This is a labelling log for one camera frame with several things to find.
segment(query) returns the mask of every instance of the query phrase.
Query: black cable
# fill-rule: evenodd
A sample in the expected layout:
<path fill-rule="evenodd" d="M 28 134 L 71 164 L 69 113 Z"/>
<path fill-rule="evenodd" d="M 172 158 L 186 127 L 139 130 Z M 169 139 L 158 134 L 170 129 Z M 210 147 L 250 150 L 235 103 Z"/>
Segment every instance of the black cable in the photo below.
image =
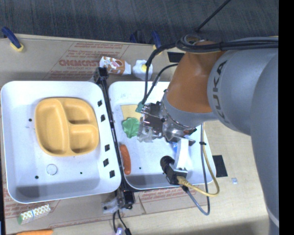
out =
<path fill-rule="evenodd" d="M 176 42 L 176 47 L 180 50 L 192 53 L 205 53 L 227 50 L 245 50 L 245 49 L 260 49 L 260 48 L 278 48 L 279 40 L 274 37 L 257 38 L 250 40 L 236 40 L 225 43 L 216 43 L 208 45 L 194 45 L 189 42 L 189 39 L 194 39 L 194 34 L 189 34 Z"/>
<path fill-rule="evenodd" d="M 141 101 L 141 104 L 145 104 L 146 100 L 147 100 L 147 83 L 148 83 L 148 71 L 149 71 L 149 67 L 151 65 L 151 62 L 153 60 L 153 58 L 158 55 L 160 52 L 166 50 L 166 49 L 171 49 L 175 47 L 175 43 L 172 44 L 168 44 L 168 45 L 163 45 L 160 46 L 159 48 L 155 49 L 150 57 L 148 58 L 147 62 L 145 63 L 146 65 L 146 75 L 145 75 L 145 92 L 144 92 L 144 97 L 143 100 Z"/>
<path fill-rule="evenodd" d="M 144 98 L 144 103 L 146 103 L 146 101 L 147 101 L 149 95 L 151 94 L 153 88 L 154 88 L 154 87 L 156 86 L 156 84 L 158 83 L 158 80 L 160 79 L 161 74 L 162 74 L 165 70 L 167 70 L 168 68 L 171 68 L 171 67 L 174 67 L 174 66 L 177 66 L 177 65 L 178 65 L 178 64 L 172 64 L 172 65 L 165 66 L 165 67 L 164 67 L 164 68 L 163 68 L 163 69 L 157 74 L 157 76 L 155 77 L 155 79 L 154 79 L 153 82 L 152 82 L 152 85 L 151 85 L 150 90 L 148 91 L 147 95 L 146 95 L 145 98 Z"/>
<path fill-rule="evenodd" d="M 116 221 L 116 214 L 117 214 L 117 212 L 113 213 L 113 215 L 112 215 L 113 230 L 114 230 L 115 233 L 117 233 L 117 231 L 118 231 L 117 228 L 116 228 L 116 223 L 115 223 L 115 221 Z"/>
<path fill-rule="evenodd" d="M 113 229 L 114 229 L 114 232 L 117 233 L 118 229 L 116 228 L 116 225 L 115 225 L 115 218 L 116 218 L 116 214 L 118 213 L 118 216 L 119 216 L 119 219 L 121 221 L 121 223 L 123 224 L 124 228 L 125 228 L 125 234 L 126 235 L 131 235 L 131 231 L 129 230 L 128 227 L 126 227 L 126 225 L 124 224 L 122 218 L 121 218 L 121 215 L 120 215 L 120 210 L 117 210 L 115 213 L 113 213 Z"/>
<path fill-rule="evenodd" d="M 117 212 L 118 212 L 118 216 L 119 216 L 121 223 L 124 225 L 125 229 L 127 229 L 126 225 L 124 224 L 123 220 L 121 219 L 120 210 L 118 210 Z"/>
<path fill-rule="evenodd" d="M 222 5 L 219 6 L 218 9 L 215 10 L 200 26 L 195 29 L 195 32 L 199 32 L 203 26 L 208 23 L 219 11 L 221 11 L 231 0 L 226 0 Z"/>

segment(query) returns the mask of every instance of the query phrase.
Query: white packaging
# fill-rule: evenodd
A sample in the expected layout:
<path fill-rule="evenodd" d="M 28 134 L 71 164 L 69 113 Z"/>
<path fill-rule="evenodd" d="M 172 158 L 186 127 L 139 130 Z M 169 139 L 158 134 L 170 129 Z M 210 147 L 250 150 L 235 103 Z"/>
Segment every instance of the white packaging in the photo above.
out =
<path fill-rule="evenodd" d="M 146 60 L 137 60 L 136 64 L 133 66 L 133 74 L 137 78 L 140 78 L 141 80 L 145 80 L 146 77 L 146 67 L 144 67 L 144 64 L 146 63 Z M 152 75 L 152 64 L 150 65 L 148 69 L 148 80 L 150 80 Z"/>
<path fill-rule="evenodd" d="M 99 66 L 102 68 L 107 68 L 108 73 L 116 75 L 130 75 L 131 65 L 129 65 L 125 60 L 115 59 L 113 57 L 102 57 Z"/>

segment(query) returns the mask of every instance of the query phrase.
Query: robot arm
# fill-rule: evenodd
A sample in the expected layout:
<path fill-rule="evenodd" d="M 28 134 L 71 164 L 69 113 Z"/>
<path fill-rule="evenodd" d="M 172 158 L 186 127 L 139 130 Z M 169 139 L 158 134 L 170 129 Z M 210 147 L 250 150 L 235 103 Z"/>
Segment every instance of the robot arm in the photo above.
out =
<path fill-rule="evenodd" d="M 161 102 L 146 105 L 142 112 L 140 140 L 145 133 L 153 133 L 153 139 L 177 141 L 217 119 L 250 135 L 270 234 L 279 234 L 277 47 L 186 52 Z"/>

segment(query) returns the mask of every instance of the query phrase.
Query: yellow cable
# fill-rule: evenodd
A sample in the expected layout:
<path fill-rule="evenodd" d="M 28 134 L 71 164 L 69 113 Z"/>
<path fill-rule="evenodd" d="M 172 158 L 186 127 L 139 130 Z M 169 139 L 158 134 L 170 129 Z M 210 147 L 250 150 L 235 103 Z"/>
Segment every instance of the yellow cable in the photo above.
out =
<path fill-rule="evenodd" d="M 184 178 L 182 176 L 177 176 L 176 178 L 178 180 L 179 185 L 183 185 L 183 186 L 186 186 L 188 188 L 192 188 L 192 189 L 194 189 L 194 190 L 196 190 L 196 191 L 198 191 L 198 192 L 200 192 L 203 195 L 208 196 L 208 197 L 216 197 L 219 194 L 219 192 L 220 192 L 220 188 L 219 188 L 219 184 L 218 184 L 218 182 L 217 182 L 217 180 L 216 180 L 216 178 L 215 178 L 215 176 L 214 176 L 214 174 L 212 172 L 212 169 L 210 167 L 205 146 L 203 146 L 203 153 L 204 153 L 204 156 L 205 156 L 205 161 L 206 161 L 207 166 L 208 166 L 208 170 L 209 170 L 210 175 L 211 175 L 211 177 L 212 177 L 212 179 L 213 179 L 213 181 L 214 181 L 214 183 L 216 185 L 216 188 L 217 188 L 217 192 L 216 193 L 208 193 L 208 192 L 205 192 L 202 189 L 193 186 L 190 182 L 188 182 L 186 180 L 186 178 Z"/>

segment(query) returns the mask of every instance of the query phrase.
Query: toy sausage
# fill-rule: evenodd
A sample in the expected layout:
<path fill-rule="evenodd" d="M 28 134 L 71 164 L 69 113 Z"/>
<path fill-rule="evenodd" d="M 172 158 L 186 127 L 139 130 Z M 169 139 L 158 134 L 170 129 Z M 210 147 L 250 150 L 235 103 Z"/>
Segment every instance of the toy sausage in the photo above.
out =
<path fill-rule="evenodd" d="M 123 158 L 124 173 L 129 175 L 131 173 L 131 158 L 125 144 L 120 145 L 120 152 Z"/>

